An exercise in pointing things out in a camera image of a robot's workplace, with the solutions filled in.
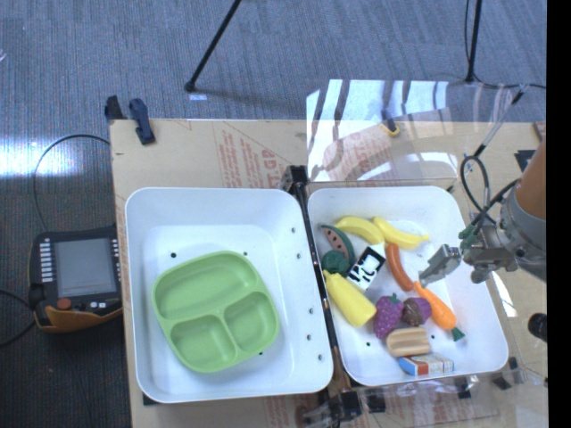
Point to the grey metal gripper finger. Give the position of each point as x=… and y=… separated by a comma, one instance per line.
x=480, y=276
x=441, y=263

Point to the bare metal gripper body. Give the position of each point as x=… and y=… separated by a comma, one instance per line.
x=490, y=251

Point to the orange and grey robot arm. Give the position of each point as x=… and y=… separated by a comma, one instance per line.
x=532, y=181

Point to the orange sausage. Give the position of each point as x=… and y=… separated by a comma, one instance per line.
x=398, y=268

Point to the orange carrot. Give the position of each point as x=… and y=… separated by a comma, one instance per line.
x=439, y=310

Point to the yellow banana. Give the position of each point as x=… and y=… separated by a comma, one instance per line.
x=361, y=229
x=399, y=237

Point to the brown and purple toy food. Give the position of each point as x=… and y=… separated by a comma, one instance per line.
x=417, y=311

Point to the white plastic tray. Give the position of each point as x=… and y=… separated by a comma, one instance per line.
x=285, y=372
x=477, y=341

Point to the black and white carton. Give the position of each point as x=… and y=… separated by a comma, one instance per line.
x=366, y=268

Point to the purple grapes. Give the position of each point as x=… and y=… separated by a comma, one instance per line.
x=387, y=315

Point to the tan hot dog bun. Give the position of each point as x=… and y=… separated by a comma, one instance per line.
x=408, y=341

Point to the yellow bottle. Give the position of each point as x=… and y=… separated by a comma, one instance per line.
x=350, y=299

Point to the orange white blue carton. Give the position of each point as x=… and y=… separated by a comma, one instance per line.
x=426, y=364

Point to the watermelon slice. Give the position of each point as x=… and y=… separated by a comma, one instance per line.
x=339, y=239

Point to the green broccoli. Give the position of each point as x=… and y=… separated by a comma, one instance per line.
x=334, y=263

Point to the green divided plate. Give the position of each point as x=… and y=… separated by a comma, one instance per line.
x=201, y=283

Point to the brown cardboard board red print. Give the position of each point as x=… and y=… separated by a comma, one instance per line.
x=201, y=158

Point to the black cylinder on white bracket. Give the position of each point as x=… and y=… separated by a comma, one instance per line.
x=539, y=326

